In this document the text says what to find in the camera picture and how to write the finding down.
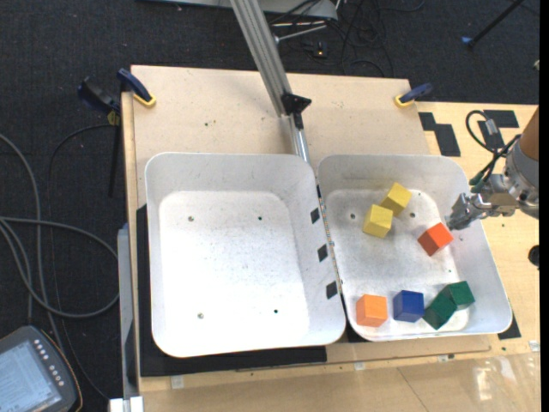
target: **block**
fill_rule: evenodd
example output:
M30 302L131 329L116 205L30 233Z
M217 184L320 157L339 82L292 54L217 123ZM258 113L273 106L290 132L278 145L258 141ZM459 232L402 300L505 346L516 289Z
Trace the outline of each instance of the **block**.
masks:
M454 301L440 292L425 309L423 319L435 330L446 324L457 310Z
M379 205L391 209L393 215L398 216L407 207L410 198L412 198L412 192L401 184L394 182Z
M474 303L474 296L467 281L453 282L442 289L442 293L452 300L458 310L464 310Z
M443 223L438 223L435 226L428 228L418 238L418 242L430 257L453 240L454 237Z
M391 229L393 223L393 211L372 204L364 218L362 232L374 235L379 238L385 238L387 232Z
M393 298L393 319L416 322L423 318L425 305L423 293L402 290Z
M380 326L387 318L387 298L385 296L363 294L357 301L357 324Z

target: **orange block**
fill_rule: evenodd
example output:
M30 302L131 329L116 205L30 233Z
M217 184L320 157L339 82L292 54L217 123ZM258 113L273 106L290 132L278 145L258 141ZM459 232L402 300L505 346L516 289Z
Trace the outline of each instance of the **orange block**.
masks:
M443 223L438 223L435 226L427 229L418 238L419 243L430 257L432 257L435 253L437 253L453 240L454 237Z
M357 324L379 326L387 320L387 298L363 294L357 302Z

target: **blue cube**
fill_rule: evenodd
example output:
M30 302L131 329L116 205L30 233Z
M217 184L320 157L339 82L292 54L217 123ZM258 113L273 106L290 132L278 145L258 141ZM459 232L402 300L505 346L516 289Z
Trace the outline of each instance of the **blue cube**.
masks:
M404 322L416 322L425 314L423 293L402 290L393 298L393 318Z

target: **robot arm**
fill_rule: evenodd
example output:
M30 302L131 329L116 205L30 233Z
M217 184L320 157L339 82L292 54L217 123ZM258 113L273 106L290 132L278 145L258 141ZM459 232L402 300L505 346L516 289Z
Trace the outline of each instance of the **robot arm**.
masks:
M539 220L539 121L538 107L524 132L494 158L493 163L506 155L504 173L489 171L486 178L474 185L471 195L462 193L457 198L451 214L446 216L450 230L462 230L472 221L489 216L511 216L516 209Z

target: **yellow block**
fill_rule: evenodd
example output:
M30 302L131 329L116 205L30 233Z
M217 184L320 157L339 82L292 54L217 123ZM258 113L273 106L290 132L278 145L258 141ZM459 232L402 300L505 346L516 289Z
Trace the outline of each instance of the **yellow block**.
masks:
M393 211L391 209L372 204L364 218L362 232L379 238L385 238L385 235L387 235L387 232L391 229L392 222Z
M410 198L412 198L412 192L401 184L394 182L379 205L391 209L393 214L397 216L407 207Z

